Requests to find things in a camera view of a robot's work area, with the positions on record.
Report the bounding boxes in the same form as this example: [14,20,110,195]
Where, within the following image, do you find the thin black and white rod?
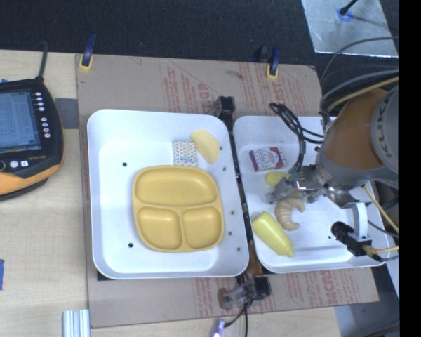
[226,117,259,277]

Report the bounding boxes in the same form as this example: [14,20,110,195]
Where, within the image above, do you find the black cylinder on white bracket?
[330,201,373,258]

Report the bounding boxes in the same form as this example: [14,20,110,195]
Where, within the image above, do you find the black block with thin wires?
[213,95,236,119]
[245,275,272,300]

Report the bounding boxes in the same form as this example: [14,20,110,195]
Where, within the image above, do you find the yellow squeeze bottle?
[250,211,296,258]

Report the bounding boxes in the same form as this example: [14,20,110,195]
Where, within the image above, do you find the yellow toy corn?
[265,171,293,187]

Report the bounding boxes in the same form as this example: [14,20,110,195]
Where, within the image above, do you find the beige toy croissant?
[274,191,307,232]

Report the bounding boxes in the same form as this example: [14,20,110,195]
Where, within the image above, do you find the red and white carton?
[248,146,288,173]

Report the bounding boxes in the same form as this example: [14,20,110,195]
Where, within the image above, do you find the pale yellow oval toy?
[189,128,222,165]

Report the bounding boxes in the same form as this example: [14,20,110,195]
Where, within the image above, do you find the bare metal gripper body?
[293,164,356,209]

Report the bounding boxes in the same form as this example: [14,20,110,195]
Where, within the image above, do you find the yellow divided plate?
[131,164,226,253]

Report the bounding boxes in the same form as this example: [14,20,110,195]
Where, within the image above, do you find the white orange patterned carton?
[171,140,199,169]

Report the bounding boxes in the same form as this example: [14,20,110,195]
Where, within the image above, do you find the white plastic tray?
[86,109,250,280]
[232,115,398,275]

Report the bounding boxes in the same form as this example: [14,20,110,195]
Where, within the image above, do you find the brown cardboard board red print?
[75,53,381,329]

